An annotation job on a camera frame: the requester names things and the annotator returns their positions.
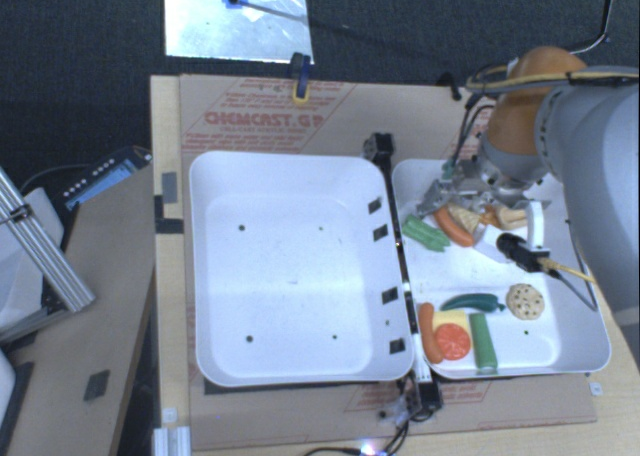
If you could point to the orange sausage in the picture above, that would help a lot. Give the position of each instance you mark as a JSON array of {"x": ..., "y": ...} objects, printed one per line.
[
  {"x": 429, "y": 336},
  {"x": 454, "y": 230}
]

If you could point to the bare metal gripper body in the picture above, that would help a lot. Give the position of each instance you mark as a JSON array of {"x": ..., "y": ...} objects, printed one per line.
[{"x": 475, "y": 183}]

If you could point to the beige bread piece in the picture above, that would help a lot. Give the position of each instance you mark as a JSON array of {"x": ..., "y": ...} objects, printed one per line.
[{"x": 512, "y": 218}]

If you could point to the thin black and white rod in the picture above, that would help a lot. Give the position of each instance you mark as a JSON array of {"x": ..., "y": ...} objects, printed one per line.
[{"x": 400, "y": 249}]

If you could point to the orange citrus slice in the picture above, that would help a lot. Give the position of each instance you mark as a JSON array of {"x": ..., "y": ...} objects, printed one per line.
[{"x": 453, "y": 342}]

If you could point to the beige chocolate chip biscuit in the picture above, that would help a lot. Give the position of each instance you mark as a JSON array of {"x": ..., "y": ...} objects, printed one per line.
[{"x": 525, "y": 301}]

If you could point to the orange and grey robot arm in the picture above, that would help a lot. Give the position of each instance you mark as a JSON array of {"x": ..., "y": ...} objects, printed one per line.
[{"x": 585, "y": 144}]

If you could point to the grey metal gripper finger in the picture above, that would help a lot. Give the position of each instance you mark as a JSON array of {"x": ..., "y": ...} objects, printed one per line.
[{"x": 434, "y": 198}]

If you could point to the green cucumber stick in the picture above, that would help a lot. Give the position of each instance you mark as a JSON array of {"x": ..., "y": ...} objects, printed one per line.
[{"x": 484, "y": 344}]

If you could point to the white plastic tray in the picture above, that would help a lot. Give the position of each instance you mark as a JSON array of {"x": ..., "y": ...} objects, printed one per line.
[
  {"x": 290, "y": 269},
  {"x": 515, "y": 344}
]

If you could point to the green chili pepper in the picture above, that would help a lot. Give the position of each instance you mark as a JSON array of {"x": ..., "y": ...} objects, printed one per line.
[{"x": 472, "y": 301}]

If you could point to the yellow cheese wedge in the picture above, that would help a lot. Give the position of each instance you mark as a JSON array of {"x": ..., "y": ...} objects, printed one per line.
[{"x": 452, "y": 318}]

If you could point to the beige pizza slice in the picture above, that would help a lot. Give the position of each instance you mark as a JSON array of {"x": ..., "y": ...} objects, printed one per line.
[{"x": 465, "y": 216}]

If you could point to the black cylinder on white bracket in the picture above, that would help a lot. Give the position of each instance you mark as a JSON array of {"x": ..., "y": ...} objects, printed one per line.
[{"x": 520, "y": 250}]

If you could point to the brown cardboard board red print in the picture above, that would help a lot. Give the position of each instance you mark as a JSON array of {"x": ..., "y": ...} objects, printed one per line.
[{"x": 280, "y": 114}]

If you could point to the green bean pods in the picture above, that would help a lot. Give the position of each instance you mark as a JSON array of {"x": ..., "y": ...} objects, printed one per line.
[{"x": 425, "y": 233}]

